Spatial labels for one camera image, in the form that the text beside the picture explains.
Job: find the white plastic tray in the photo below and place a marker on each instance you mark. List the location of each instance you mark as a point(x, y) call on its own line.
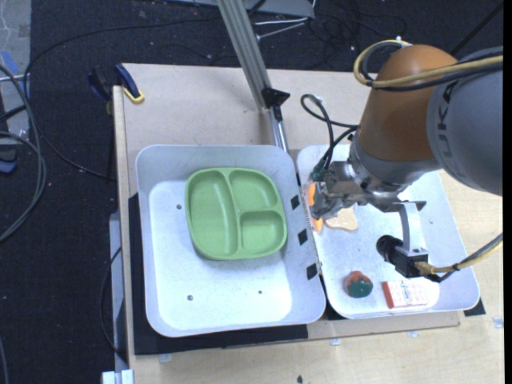
point(360, 254)
point(224, 294)

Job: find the black cylinder on white bracket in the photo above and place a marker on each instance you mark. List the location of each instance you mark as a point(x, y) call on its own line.
point(404, 254)

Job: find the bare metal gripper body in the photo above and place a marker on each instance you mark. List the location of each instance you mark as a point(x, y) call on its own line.
point(347, 184)

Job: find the green and orange toy vegetable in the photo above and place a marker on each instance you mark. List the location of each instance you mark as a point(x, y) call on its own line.
point(358, 285)

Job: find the green divided plate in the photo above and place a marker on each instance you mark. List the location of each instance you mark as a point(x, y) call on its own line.
point(236, 214)

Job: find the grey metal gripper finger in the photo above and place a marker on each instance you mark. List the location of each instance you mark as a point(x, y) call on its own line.
point(323, 209)
point(322, 190)

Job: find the pale wood board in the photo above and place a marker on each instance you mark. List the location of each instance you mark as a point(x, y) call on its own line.
point(192, 110)

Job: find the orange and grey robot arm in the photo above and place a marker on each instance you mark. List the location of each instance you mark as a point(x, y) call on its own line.
point(400, 118)

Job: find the orange carrot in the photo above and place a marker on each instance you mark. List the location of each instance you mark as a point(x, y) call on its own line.
point(312, 192)

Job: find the red and white carton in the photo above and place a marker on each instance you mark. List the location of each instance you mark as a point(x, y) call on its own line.
point(406, 295)

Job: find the pale yellow bread slice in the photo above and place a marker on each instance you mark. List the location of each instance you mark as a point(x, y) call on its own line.
point(344, 221)

